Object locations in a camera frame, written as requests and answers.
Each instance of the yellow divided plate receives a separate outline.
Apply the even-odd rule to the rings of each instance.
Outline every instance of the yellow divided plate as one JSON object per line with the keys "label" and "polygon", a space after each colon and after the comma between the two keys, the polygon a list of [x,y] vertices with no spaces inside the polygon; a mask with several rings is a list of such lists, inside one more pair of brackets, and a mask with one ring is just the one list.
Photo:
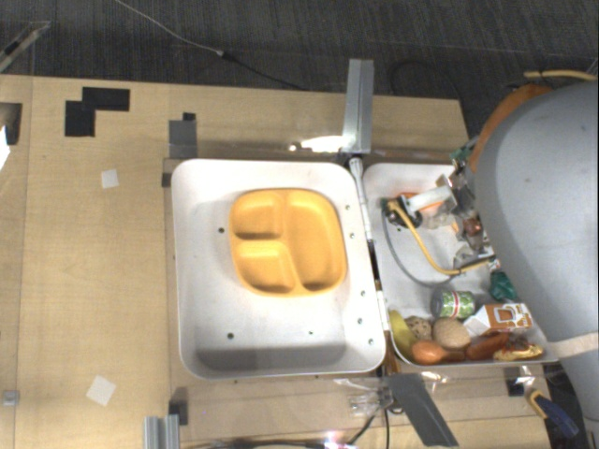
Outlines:
{"label": "yellow divided plate", "polygon": [[337,213],[308,190],[257,190],[229,213],[237,275],[260,295],[309,296],[337,287],[347,263]]}

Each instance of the dark carpet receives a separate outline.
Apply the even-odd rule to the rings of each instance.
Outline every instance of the dark carpet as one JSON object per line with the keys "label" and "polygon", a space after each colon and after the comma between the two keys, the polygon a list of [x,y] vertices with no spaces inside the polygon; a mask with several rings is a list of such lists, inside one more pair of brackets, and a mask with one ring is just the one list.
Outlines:
{"label": "dark carpet", "polygon": [[[471,134],[523,70],[584,70],[597,56],[598,0],[123,1],[185,38],[311,90],[343,92],[351,57],[374,59],[377,94],[393,87],[454,97],[455,86]],[[0,0],[0,45],[36,21],[50,21],[51,30],[9,73],[285,87],[111,0]],[[391,82],[389,69],[406,59],[438,70],[404,65]]]}

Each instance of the white basin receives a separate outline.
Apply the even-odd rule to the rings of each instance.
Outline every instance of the white basin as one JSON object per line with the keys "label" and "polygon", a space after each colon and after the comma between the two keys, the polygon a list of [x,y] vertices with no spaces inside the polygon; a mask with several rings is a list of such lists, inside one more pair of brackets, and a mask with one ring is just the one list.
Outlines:
{"label": "white basin", "polygon": [[[188,160],[173,173],[181,358],[207,379],[365,372],[385,353],[368,247],[351,175],[329,163]],[[308,297],[271,297],[239,281],[230,251],[233,202],[258,189],[325,196],[339,217],[344,280]]]}

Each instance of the wooden table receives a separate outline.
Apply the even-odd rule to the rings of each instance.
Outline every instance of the wooden table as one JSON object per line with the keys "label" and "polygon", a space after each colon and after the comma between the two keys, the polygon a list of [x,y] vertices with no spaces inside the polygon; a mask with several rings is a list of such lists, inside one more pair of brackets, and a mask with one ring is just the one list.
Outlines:
{"label": "wooden table", "polygon": [[[81,100],[83,86],[130,89],[130,110],[99,111],[95,138],[66,138],[65,102]],[[0,446],[139,448],[143,418],[166,415],[172,391],[161,187],[168,121],[195,113],[200,145],[284,149],[341,134],[344,95],[0,76],[0,101],[23,103],[21,140],[0,172],[0,383],[21,394],[16,411],[0,408]],[[465,139],[454,101],[374,99],[376,148],[434,158]],[[101,173],[109,169],[119,186],[103,189]],[[96,375],[116,384],[106,407],[86,397]],[[468,377],[495,385],[483,393],[460,386],[438,399],[462,447],[548,447],[543,422],[523,398],[507,397],[501,373]],[[312,382],[192,378],[210,423],[183,428],[183,447],[247,435],[303,437],[297,433],[309,424],[288,410],[296,404],[289,394],[303,384]],[[339,434],[361,426],[347,407],[334,413],[327,390],[310,395],[318,400],[327,408],[317,412],[321,425]],[[394,416],[392,426],[402,447],[421,447],[405,416]],[[384,438],[377,419],[360,447],[382,447]]]}

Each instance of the wire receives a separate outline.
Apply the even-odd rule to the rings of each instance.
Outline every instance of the wire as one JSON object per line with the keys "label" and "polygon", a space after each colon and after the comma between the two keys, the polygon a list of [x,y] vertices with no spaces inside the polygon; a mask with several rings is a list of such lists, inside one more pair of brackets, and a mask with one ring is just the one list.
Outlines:
{"label": "wire", "polygon": [[364,434],[364,432],[366,432],[368,430],[368,428],[371,426],[371,424],[373,423],[374,418],[376,417],[376,413],[374,413],[372,416],[370,416],[368,418],[368,420],[366,421],[366,424],[362,427],[362,429],[360,429],[353,438],[351,438],[348,442],[347,445],[353,445],[359,438],[362,437],[362,435]]}
{"label": "wire", "polygon": [[264,79],[276,81],[277,83],[281,83],[282,85],[288,86],[290,88],[295,88],[296,90],[302,90],[302,91],[308,90],[307,88],[303,88],[299,85],[296,85],[295,83],[291,83],[290,81],[281,80],[281,79],[278,79],[271,75],[268,75],[264,72],[261,72],[260,70],[257,70],[255,68],[249,66],[248,64],[245,64],[244,62],[238,60],[231,53],[228,53],[224,50],[216,49],[215,47],[209,47],[208,45],[202,45],[201,43],[197,43],[196,41],[185,38],[184,36],[181,36],[178,33],[174,32],[173,30],[171,30],[170,28],[168,28],[167,26],[165,26],[163,23],[159,22],[158,20],[153,19],[150,15],[143,13],[142,11],[136,9],[135,7],[131,7],[129,4],[127,4],[123,0],[112,0],[112,1],[117,3],[118,5],[120,5],[121,7],[125,7],[129,11],[132,11],[136,15],[139,15],[141,18],[147,20],[148,22],[153,23],[154,25],[161,28],[162,30],[167,32],[169,35],[173,36],[174,38],[178,39],[179,41],[181,41],[183,43],[192,45],[193,47],[199,48],[201,50],[211,51],[212,53],[216,54],[219,58],[222,58],[223,60],[225,60],[227,62],[231,62],[231,63],[237,64],[239,66],[242,66],[246,70],[251,71],[252,73],[255,73],[256,75],[258,75],[259,77],[262,77]]}
{"label": "wire", "polygon": [[385,434],[386,434],[385,448],[389,449],[389,445],[391,443],[391,427],[389,426],[389,414],[387,413],[387,409],[383,410],[383,414],[385,415]]}
{"label": "wire", "polygon": [[447,284],[448,282],[450,282],[451,280],[453,280],[455,278],[455,276],[450,276],[446,280],[442,280],[439,282],[424,282],[424,281],[419,280],[410,271],[408,271],[408,268],[406,268],[405,265],[402,263],[399,255],[397,254],[397,252],[395,251],[395,248],[393,247],[393,241],[391,241],[391,236],[389,235],[389,230],[387,227],[388,221],[387,221],[387,218],[385,217],[385,209],[381,210],[381,224],[383,225],[383,233],[385,234],[385,240],[387,241],[387,246],[388,246],[389,250],[391,251],[391,256],[393,256],[395,263],[403,271],[403,274],[405,274],[408,278],[410,278],[410,280],[412,280],[413,282],[415,282],[417,284],[420,284],[421,286],[435,289],[438,286],[443,286],[443,285]]}
{"label": "wire", "polygon": [[599,58],[593,60],[591,66],[587,68],[587,73],[589,75],[594,75],[595,77],[599,75]]}
{"label": "wire", "polygon": [[568,78],[579,79],[585,81],[597,81],[597,77],[589,75],[584,71],[578,70],[546,70],[546,71],[525,71],[524,78],[533,79],[548,79],[548,78]]}
{"label": "wire", "polygon": [[463,268],[459,268],[459,269],[441,268],[439,265],[437,265],[435,260],[432,259],[431,253],[429,253],[429,250],[427,249],[426,245],[424,244],[424,241],[422,240],[420,235],[418,235],[418,232],[414,228],[414,225],[412,224],[410,217],[405,213],[405,211],[397,203],[397,201],[389,200],[387,204],[390,205],[392,210],[396,211],[400,215],[400,218],[402,218],[402,221],[407,226],[407,228],[410,230],[410,233],[412,233],[412,235],[414,236],[416,243],[418,244],[422,253],[424,253],[424,256],[427,258],[427,261],[436,271],[438,271],[442,274],[446,274],[447,276],[457,276],[459,274],[465,273],[466,271],[470,271],[472,269],[476,269],[476,268],[480,268],[481,266],[485,266],[489,262],[490,258],[484,258],[484,259],[477,261],[471,265],[467,265],[467,266],[465,266]]}
{"label": "wire", "polygon": [[121,7],[125,7],[126,9],[128,9],[128,10],[132,11],[133,13],[139,15],[141,18],[147,20],[148,22],[152,22],[154,25],[156,25],[159,28],[162,28],[169,35],[177,38],[179,41],[182,41],[183,43],[187,43],[188,45],[192,45],[192,46],[197,47],[197,48],[202,49],[202,50],[211,51],[212,53],[217,54],[221,58],[225,54],[225,51],[223,51],[223,50],[219,50],[219,49],[216,49],[214,47],[209,47],[208,45],[202,45],[201,43],[197,43],[195,41],[189,40],[189,39],[185,38],[184,36],[181,36],[178,33],[173,32],[170,28],[168,28],[167,26],[165,26],[164,24],[162,24],[158,20],[155,20],[150,15],[146,15],[142,11],[139,11],[136,8],[131,7],[129,4],[125,3],[123,0],[112,0],[112,1],[116,2]]}
{"label": "wire", "polygon": [[272,441],[233,441],[225,444],[218,445],[199,445],[193,446],[192,449],[258,449],[259,447],[272,447],[286,446],[286,447],[303,447],[304,449],[326,449],[326,445],[323,442],[303,442],[303,441],[285,441],[285,440],[272,440]]}
{"label": "wire", "polygon": [[302,92],[307,92],[308,91],[307,88],[304,88],[302,86],[296,85],[295,83],[291,83],[290,81],[281,80],[281,79],[278,79],[278,78],[273,77],[271,75],[267,75],[266,73],[263,73],[260,70],[256,70],[255,68],[249,66],[248,64],[245,64],[244,62],[238,60],[235,56],[233,56],[230,53],[223,52],[223,54],[221,55],[221,58],[223,60],[228,61],[228,62],[231,62],[231,63],[237,64],[239,66],[242,66],[246,70],[251,71],[252,73],[254,73],[254,74],[256,74],[259,77],[262,77],[264,79],[276,81],[277,83],[281,83],[282,85],[288,86],[290,88],[295,88],[296,90],[300,90]]}

